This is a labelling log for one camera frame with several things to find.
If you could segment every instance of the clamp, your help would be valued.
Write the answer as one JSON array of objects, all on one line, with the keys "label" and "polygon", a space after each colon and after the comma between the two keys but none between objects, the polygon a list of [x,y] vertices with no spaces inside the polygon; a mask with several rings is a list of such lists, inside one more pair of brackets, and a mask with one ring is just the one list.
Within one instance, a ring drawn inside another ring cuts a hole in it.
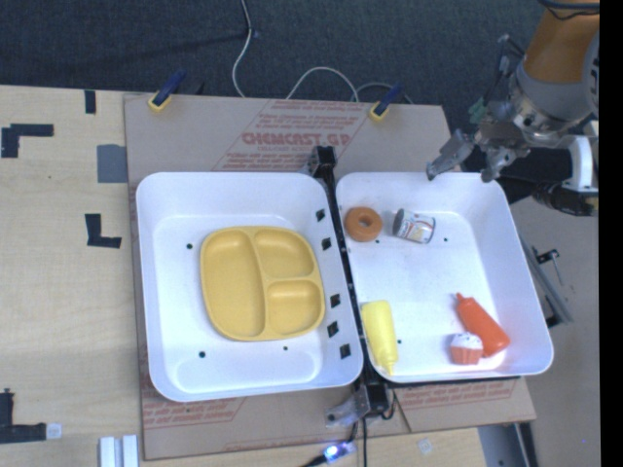
[{"label": "clamp", "polygon": [[171,75],[161,89],[159,89],[152,97],[147,101],[150,109],[156,113],[161,112],[171,101],[171,95],[179,88],[181,83],[186,78],[186,71],[179,69],[173,75]]},{"label": "clamp", "polygon": [[402,85],[396,83],[389,91],[383,96],[381,100],[376,102],[368,113],[370,118],[374,121],[381,121],[386,115],[389,108],[389,104],[393,102],[398,95],[402,93]]}]

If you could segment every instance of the cardboard sheet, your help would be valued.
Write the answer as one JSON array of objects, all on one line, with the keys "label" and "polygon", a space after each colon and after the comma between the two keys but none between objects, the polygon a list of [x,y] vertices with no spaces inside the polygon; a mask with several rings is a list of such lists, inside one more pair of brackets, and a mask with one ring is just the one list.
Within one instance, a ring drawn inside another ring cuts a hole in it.
[{"label": "cardboard sheet", "polygon": [[[149,94],[125,99],[130,228],[146,459],[324,443],[348,436],[327,428],[324,411],[349,387],[173,403],[153,387],[147,369],[135,192],[159,171],[298,171],[316,145],[336,149],[339,178],[354,171],[424,171],[450,137],[438,106],[395,105],[380,123],[370,104],[176,95],[156,114]],[[535,417],[522,378],[445,383],[396,390],[399,412],[372,423],[372,436],[453,429]]]}]

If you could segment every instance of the ketchup bottle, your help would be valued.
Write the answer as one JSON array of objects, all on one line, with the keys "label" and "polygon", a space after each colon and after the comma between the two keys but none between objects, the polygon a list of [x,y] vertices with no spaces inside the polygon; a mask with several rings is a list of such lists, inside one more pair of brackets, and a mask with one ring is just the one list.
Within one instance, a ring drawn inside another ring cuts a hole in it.
[{"label": "ketchup bottle", "polygon": [[510,344],[510,338],[474,298],[457,293],[457,312],[465,330],[483,342],[483,356],[493,356]]}]

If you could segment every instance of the toy donut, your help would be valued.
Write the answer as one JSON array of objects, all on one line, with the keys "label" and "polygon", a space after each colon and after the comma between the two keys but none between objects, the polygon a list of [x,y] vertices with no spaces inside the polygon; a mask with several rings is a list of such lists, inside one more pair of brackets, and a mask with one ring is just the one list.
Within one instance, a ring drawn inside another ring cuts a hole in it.
[{"label": "toy donut", "polygon": [[353,240],[369,242],[381,233],[383,220],[374,209],[369,207],[354,207],[347,213],[345,220],[347,233]]}]

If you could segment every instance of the white sticker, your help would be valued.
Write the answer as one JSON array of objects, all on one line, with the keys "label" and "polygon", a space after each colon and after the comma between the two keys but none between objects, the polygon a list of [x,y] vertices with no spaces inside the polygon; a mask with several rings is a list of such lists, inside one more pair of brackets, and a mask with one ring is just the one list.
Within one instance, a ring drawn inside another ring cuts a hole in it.
[{"label": "white sticker", "polygon": [[428,438],[418,441],[418,448],[422,455],[428,455],[432,453],[432,444],[428,441]]},{"label": "white sticker", "polygon": [[46,439],[58,440],[61,437],[62,437],[62,425],[53,422],[46,426]]}]

